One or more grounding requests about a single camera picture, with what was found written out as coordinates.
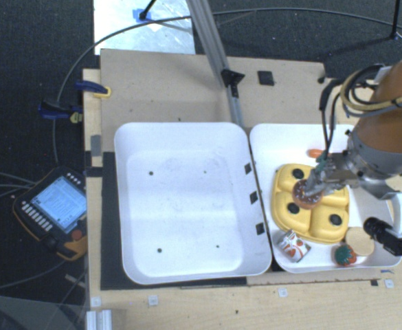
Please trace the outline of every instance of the round object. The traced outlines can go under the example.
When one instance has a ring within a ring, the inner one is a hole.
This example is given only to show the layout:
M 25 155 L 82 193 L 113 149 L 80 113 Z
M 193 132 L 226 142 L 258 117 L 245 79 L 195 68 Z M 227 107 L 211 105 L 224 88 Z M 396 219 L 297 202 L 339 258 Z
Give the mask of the round object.
M 331 224 L 334 226 L 340 226 L 343 223 L 343 219 L 338 214 L 332 214 L 329 217 Z
M 302 179 L 304 177 L 304 172 L 303 172 L 303 170 L 300 170 L 299 168 L 295 168 L 292 170 L 292 175 L 296 179 Z
M 316 195 L 305 196 L 304 186 L 306 185 L 306 180 L 301 179 L 298 181 L 292 189 L 292 199 L 294 203 L 303 209 L 312 209 L 316 207 L 323 198 L 323 193 L 317 193 Z
M 349 228 L 346 233 L 346 243 L 358 256 L 370 256 L 375 250 L 375 242 L 363 228 Z
M 295 203 L 289 203 L 289 204 L 288 204 L 288 211 L 289 211 L 291 214 L 298 214 L 298 212 L 300 211 L 300 208 L 299 208 L 298 205 L 295 204 Z
M 80 230 L 74 230 L 71 232 L 71 237 L 75 241 L 79 241 L 83 237 L 83 233 Z
M 342 245 L 335 251 L 335 261 L 338 265 L 348 266 L 357 261 L 357 255 L 349 245 Z

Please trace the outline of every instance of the yellow foam block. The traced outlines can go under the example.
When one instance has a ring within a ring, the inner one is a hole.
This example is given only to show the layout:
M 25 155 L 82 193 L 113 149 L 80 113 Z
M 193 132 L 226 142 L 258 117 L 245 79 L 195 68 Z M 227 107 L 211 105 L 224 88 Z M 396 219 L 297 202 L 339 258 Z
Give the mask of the yellow foam block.
M 287 164 L 277 171 L 271 197 L 272 217 L 282 230 L 294 230 L 309 241 L 326 244 L 340 242 L 346 235 L 349 222 L 347 188 L 324 196 L 312 210 L 291 209 L 293 187 L 300 179 L 307 179 L 311 169 L 307 165 Z

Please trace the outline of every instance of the black square marker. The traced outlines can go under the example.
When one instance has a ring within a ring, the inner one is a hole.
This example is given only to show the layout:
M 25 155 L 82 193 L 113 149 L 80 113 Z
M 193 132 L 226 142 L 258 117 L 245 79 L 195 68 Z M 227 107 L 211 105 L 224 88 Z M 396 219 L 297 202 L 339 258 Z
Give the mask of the black square marker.
M 274 86 L 274 77 L 271 71 L 257 71 L 258 82 L 261 85 L 271 85 Z

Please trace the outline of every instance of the blue tape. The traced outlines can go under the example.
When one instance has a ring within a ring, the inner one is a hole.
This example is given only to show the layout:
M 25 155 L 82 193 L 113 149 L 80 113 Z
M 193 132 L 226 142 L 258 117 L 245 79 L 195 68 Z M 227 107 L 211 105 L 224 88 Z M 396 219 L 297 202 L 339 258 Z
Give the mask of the blue tape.
M 139 19 L 139 14 L 143 11 L 144 11 L 144 9 L 142 9 L 142 8 L 137 8 L 137 9 L 132 10 L 132 16 L 135 19 L 135 21 L 137 21 L 138 23 L 141 23 L 144 21 L 152 21 L 152 14 L 150 12 L 147 12 L 146 19 L 144 19 L 144 20 Z

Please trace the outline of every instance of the small can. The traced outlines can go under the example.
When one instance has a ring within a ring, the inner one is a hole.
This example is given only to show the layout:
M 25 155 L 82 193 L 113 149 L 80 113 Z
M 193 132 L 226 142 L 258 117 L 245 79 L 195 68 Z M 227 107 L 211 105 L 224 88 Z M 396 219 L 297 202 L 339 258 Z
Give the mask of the small can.
M 278 243 L 283 252 L 297 263 L 311 250 L 311 246 L 305 243 L 293 230 L 289 230 Z

